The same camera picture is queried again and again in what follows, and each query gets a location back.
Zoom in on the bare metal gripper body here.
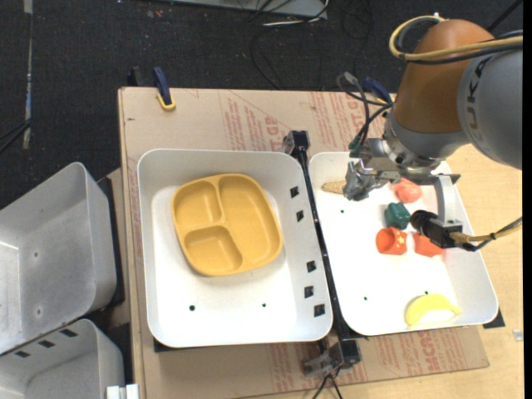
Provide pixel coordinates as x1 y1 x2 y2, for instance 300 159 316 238
357 137 441 182

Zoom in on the pink round toy food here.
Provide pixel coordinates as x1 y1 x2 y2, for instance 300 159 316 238
392 177 423 204

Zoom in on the green toy pepper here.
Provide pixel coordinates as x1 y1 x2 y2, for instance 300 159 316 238
383 202 413 230

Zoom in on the orange cup with yellow stars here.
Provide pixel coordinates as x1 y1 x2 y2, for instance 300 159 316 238
375 227 410 257

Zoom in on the orange toy block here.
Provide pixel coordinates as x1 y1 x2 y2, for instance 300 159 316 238
412 230 446 259

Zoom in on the white plastic tray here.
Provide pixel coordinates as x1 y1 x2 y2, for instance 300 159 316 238
136 148 334 349
0 318 126 399
0 161 118 355
308 151 500 337

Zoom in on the brown cardboard board red print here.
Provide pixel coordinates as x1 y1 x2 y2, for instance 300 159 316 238
123 86 491 395

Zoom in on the yellow banana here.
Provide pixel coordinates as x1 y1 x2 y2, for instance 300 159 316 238
404 293 463 328

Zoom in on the yellow divided plate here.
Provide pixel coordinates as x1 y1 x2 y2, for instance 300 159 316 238
170 173 285 278

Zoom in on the black block with thin wires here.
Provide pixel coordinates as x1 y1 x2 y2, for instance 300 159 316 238
283 130 311 157
302 337 362 377

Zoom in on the black cylinder on white bracket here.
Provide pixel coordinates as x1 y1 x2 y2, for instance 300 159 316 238
409 172 465 250

